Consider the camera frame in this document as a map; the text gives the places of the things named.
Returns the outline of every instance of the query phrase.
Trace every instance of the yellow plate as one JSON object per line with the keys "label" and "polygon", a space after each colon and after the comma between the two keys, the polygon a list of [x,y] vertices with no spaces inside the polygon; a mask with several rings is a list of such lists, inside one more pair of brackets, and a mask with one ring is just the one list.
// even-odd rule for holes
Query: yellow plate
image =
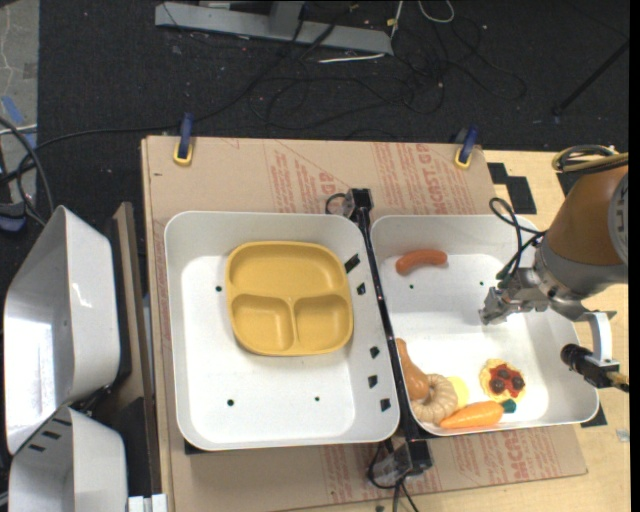
{"label": "yellow plate", "polygon": [[322,245],[250,242],[225,271],[235,337],[256,354],[302,356],[343,347],[353,333],[344,265]]}

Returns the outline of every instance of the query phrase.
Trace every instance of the blue clamp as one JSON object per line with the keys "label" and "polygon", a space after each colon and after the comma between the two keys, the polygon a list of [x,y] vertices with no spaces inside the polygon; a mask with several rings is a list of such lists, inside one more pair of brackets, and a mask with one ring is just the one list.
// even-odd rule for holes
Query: blue clamp
{"label": "blue clamp", "polygon": [[458,151],[456,151],[454,159],[456,167],[459,167],[460,169],[469,168],[471,165],[471,151],[473,151],[473,146],[475,146],[477,139],[478,127],[475,124],[469,125],[468,130],[460,130],[456,141],[461,142],[462,146],[460,146]]}
{"label": "blue clamp", "polygon": [[193,114],[185,113],[180,124],[180,141],[173,150],[173,161],[178,165],[191,164],[193,157],[193,143],[191,142],[191,129],[193,128]]}
{"label": "blue clamp", "polygon": [[27,223],[24,203],[0,203],[0,231],[17,233]]}

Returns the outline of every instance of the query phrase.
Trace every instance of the black fabric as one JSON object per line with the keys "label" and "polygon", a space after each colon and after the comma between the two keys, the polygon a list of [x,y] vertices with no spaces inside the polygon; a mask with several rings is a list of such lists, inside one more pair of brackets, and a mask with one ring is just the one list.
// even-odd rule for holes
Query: black fabric
{"label": "black fabric", "polygon": [[[307,48],[299,45],[157,28],[157,4],[40,2],[39,143],[140,128],[40,149],[56,202],[100,228],[131,201],[141,251],[140,140],[162,132],[143,128],[175,133],[184,112],[207,136],[449,142],[475,123],[487,149],[628,149],[628,51],[560,118],[552,109],[629,37],[629,0],[454,1],[450,24],[428,21],[416,2],[405,2],[398,58],[324,65],[315,61],[345,52],[317,48],[302,63]],[[307,5],[308,19],[380,28],[397,4],[360,2],[341,16],[346,2]],[[444,2],[423,6],[449,15]],[[37,232],[31,223],[22,237],[0,235],[2,291]]]}

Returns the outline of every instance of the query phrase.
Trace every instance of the cardboard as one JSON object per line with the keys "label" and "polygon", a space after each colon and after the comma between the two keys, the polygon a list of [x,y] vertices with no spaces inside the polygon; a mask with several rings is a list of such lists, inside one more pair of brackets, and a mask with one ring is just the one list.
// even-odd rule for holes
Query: cardboard
{"label": "cardboard", "polygon": [[[163,492],[176,512],[276,511],[390,496],[366,481],[371,445],[185,453],[175,414],[163,233],[186,210],[322,213],[335,193],[370,188],[373,217],[488,213],[496,195],[484,153],[469,169],[446,144],[197,138],[193,161],[172,161],[175,137],[142,143],[156,408]],[[429,441],[433,468],[413,495],[585,474],[573,426]]]}

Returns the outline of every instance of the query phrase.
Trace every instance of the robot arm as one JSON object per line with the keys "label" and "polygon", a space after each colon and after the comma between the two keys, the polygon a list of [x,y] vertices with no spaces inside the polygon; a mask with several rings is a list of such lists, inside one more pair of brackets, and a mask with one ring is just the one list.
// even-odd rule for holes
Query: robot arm
{"label": "robot arm", "polygon": [[485,325],[548,307],[571,321],[589,322],[594,351],[567,345],[562,360],[595,387],[627,392],[628,377],[611,357],[609,319],[615,312],[589,311],[582,301],[612,284],[628,283],[628,170],[627,155],[584,165],[585,174],[538,245],[533,267],[516,269],[492,287],[480,310]]}

